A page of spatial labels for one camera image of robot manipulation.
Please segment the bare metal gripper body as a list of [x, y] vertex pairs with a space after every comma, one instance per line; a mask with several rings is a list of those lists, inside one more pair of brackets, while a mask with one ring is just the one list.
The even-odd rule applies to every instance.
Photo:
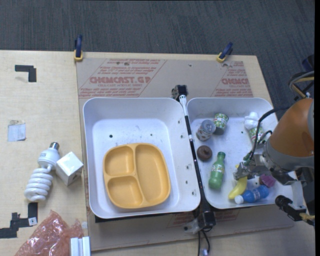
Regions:
[[256, 176], [262, 174], [270, 175], [284, 186], [298, 182], [296, 178], [289, 175], [290, 171], [281, 168], [278, 164], [274, 163], [270, 157], [264, 156], [263, 154], [253, 155], [253, 164], [252, 167], [250, 167], [250, 172]]

